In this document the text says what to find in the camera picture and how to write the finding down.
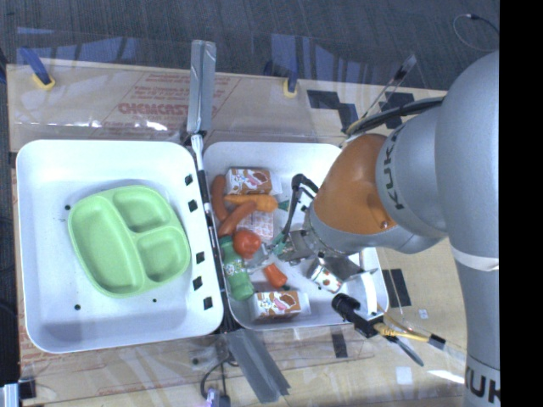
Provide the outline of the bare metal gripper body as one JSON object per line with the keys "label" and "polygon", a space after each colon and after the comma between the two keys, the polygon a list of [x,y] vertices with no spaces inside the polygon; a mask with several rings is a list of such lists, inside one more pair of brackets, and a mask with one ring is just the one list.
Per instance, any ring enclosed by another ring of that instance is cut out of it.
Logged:
{"label": "bare metal gripper body", "polygon": [[306,259],[315,259],[325,255],[321,241],[313,231],[299,229],[277,238],[276,256],[291,265],[300,264]]}

